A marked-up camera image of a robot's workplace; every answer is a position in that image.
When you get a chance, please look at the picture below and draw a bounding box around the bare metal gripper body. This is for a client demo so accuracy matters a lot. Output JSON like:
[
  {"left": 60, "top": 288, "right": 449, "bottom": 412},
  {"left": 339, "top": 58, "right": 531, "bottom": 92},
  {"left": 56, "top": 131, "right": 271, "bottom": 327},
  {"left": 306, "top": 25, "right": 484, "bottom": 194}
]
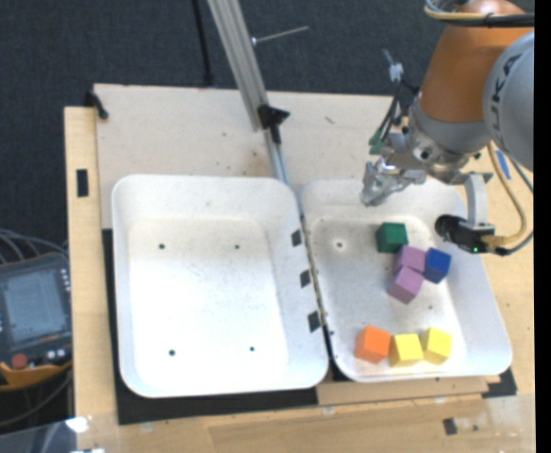
[{"left": 377, "top": 131, "right": 471, "bottom": 186}]

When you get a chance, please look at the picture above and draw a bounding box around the green cube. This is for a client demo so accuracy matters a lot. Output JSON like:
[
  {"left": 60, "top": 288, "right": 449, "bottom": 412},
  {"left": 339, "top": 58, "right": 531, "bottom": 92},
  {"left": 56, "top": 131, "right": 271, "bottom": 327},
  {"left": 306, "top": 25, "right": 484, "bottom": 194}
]
[{"left": 375, "top": 222, "right": 409, "bottom": 255}]

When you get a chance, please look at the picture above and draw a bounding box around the purple cube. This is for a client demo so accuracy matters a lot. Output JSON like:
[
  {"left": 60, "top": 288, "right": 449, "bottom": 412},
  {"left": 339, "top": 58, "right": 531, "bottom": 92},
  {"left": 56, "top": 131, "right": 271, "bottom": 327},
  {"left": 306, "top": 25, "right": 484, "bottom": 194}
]
[
  {"left": 392, "top": 244, "right": 428, "bottom": 276},
  {"left": 387, "top": 265, "right": 426, "bottom": 306}
]

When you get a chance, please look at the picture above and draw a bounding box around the blue cube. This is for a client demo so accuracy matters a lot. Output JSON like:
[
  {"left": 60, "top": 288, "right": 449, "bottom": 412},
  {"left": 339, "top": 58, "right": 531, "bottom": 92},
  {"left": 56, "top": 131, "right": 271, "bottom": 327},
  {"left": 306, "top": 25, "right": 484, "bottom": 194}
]
[{"left": 422, "top": 246, "right": 453, "bottom": 285}]

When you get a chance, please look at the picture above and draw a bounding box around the white plastic tray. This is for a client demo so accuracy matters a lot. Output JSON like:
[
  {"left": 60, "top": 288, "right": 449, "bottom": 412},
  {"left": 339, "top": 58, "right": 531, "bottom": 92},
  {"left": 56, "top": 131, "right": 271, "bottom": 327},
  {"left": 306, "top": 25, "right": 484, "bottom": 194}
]
[
  {"left": 297, "top": 176, "right": 514, "bottom": 384},
  {"left": 110, "top": 173, "right": 330, "bottom": 399}
]

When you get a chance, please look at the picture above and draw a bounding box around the orange cube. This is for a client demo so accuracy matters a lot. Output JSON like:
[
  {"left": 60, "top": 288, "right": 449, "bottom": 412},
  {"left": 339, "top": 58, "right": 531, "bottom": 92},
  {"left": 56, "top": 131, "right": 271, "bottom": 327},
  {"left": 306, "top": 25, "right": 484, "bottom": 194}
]
[{"left": 353, "top": 325, "right": 392, "bottom": 365}]

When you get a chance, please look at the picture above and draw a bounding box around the yellow cube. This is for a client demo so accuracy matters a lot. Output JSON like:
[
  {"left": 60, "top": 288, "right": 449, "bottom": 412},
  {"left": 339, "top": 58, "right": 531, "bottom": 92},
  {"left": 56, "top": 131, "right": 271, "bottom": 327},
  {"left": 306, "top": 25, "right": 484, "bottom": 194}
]
[
  {"left": 387, "top": 332, "right": 426, "bottom": 368},
  {"left": 419, "top": 327, "right": 454, "bottom": 366}
]

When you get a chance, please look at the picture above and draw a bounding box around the pale flat board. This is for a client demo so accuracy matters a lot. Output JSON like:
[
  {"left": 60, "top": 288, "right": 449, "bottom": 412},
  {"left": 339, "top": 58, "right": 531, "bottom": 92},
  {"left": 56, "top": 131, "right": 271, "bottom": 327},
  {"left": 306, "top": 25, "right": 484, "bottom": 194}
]
[{"left": 92, "top": 82, "right": 504, "bottom": 406}]

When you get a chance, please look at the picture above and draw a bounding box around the black cylinder on white bracket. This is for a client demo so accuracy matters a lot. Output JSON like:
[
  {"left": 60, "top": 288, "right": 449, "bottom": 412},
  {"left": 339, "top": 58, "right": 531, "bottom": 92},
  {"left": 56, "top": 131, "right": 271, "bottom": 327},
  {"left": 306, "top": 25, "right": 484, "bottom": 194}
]
[{"left": 434, "top": 171, "right": 496, "bottom": 256}]

